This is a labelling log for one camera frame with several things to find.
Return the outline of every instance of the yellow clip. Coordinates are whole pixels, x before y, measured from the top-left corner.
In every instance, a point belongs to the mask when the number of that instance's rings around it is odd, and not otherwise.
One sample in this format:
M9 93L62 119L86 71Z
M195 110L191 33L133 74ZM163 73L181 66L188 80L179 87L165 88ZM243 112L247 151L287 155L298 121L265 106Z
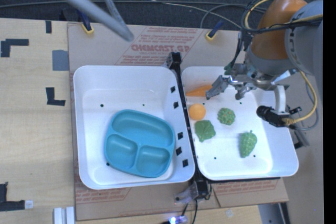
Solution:
M91 26L91 30L88 30L84 24L82 24L82 28L84 29L85 33L91 35L94 32L93 27Z
M216 33L215 33L212 37L210 37L209 34L210 34L211 31L212 31L212 30L210 30L210 31L209 31L208 33L206 33L206 35L205 35L205 39L208 40L208 41L212 41L212 40L214 40L214 38L215 38L215 36L216 36Z

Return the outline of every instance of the blue light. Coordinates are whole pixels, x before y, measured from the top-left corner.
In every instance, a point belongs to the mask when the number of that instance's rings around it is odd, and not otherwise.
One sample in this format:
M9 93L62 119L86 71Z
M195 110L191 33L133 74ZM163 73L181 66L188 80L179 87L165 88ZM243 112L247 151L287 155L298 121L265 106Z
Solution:
M175 224L176 223L176 218L172 217L169 219L170 224Z

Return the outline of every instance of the metal bracket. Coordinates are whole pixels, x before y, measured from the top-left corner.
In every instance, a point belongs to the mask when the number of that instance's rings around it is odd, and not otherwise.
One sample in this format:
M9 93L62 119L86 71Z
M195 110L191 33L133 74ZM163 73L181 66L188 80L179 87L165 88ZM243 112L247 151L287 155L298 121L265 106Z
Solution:
M310 146L308 139L300 130L295 130L294 135L298 140L298 142L294 144L295 149L298 149L303 146L304 147Z
M209 100L211 97L219 95L226 90L228 85L227 78L223 78L223 76L220 75L212 84L212 88L205 92L206 98Z
M283 85L277 85L274 89L275 93L275 112L277 114L286 114L286 93Z
M175 195L175 203L187 204L198 197L197 183L194 181L188 188Z
M75 224L75 210L73 206L54 208L52 216L53 224Z
M302 111L302 108L300 106L298 106L297 108L294 108L294 109L290 109L290 107L288 107L288 110L289 110L289 114L293 115L293 114L296 114L296 113L299 113L300 111Z

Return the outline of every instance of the orange ball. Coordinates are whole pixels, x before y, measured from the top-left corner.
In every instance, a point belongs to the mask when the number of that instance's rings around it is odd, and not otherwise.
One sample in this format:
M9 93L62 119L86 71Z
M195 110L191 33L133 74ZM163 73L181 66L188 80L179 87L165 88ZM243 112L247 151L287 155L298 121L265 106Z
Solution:
M192 120L199 121L204 118L206 109L202 104L192 104L189 107L189 117Z

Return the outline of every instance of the toy food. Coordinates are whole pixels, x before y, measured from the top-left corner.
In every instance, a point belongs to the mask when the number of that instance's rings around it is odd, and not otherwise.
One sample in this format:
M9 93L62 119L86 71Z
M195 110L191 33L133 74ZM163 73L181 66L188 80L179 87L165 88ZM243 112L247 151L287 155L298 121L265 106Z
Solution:
M197 89L187 92L185 95L203 97L205 96L205 92L210 90L211 88L212 88L212 85L201 86L201 87L198 87Z
M205 116L206 109L202 104L192 104L189 107L189 117L192 120L199 121L202 120Z
M222 108L217 114L217 118L220 121L220 123L231 125L235 121L235 113L233 110L228 108Z
M257 136L250 132L242 133L239 138L239 152L242 158L247 157L257 144Z
M200 142L210 139L216 134L212 123L208 120L197 121L195 123L195 133L198 136Z

